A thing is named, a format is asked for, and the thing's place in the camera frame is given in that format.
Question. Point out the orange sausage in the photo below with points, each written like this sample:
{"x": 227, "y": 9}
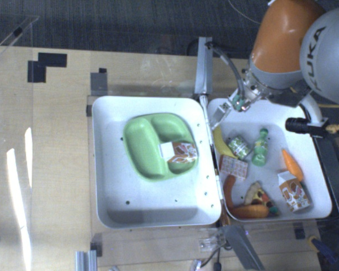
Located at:
{"x": 229, "y": 190}

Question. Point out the orange carrot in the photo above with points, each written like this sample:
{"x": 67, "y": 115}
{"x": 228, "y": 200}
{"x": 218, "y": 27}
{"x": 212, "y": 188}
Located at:
{"x": 293, "y": 165}

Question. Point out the yellow banana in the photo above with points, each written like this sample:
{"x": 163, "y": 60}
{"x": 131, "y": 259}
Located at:
{"x": 221, "y": 145}

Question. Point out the pizza slice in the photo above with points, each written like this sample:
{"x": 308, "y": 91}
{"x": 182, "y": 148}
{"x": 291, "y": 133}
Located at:
{"x": 255, "y": 193}

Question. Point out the orange bread roll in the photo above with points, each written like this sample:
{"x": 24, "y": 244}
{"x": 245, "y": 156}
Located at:
{"x": 250, "y": 211}

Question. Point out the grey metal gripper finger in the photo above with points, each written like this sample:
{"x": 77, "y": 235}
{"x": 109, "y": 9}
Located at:
{"x": 225, "y": 108}
{"x": 217, "y": 120}

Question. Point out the green plastic bottle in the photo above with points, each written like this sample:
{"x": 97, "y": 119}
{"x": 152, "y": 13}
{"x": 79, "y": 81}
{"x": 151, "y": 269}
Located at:
{"x": 260, "y": 151}

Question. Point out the white and orange carton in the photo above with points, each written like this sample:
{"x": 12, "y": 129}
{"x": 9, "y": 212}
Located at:
{"x": 183, "y": 152}
{"x": 295, "y": 193}

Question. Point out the green divided plate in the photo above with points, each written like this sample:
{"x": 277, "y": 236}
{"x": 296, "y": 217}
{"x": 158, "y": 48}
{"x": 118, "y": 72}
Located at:
{"x": 141, "y": 148}

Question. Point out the pink checkered biscuit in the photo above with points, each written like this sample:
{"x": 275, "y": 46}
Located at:
{"x": 234, "y": 168}

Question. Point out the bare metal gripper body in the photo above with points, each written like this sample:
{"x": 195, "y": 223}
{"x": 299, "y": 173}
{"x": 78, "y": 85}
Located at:
{"x": 252, "y": 90}

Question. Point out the black cylinder on white bracket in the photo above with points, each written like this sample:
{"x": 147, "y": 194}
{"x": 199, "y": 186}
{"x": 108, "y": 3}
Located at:
{"x": 299, "y": 125}

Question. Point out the white plastic tray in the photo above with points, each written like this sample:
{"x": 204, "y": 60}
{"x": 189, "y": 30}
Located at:
{"x": 274, "y": 117}
{"x": 147, "y": 202}

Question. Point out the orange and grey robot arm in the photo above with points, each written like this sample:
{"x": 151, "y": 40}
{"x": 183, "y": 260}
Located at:
{"x": 282, "y": 35}

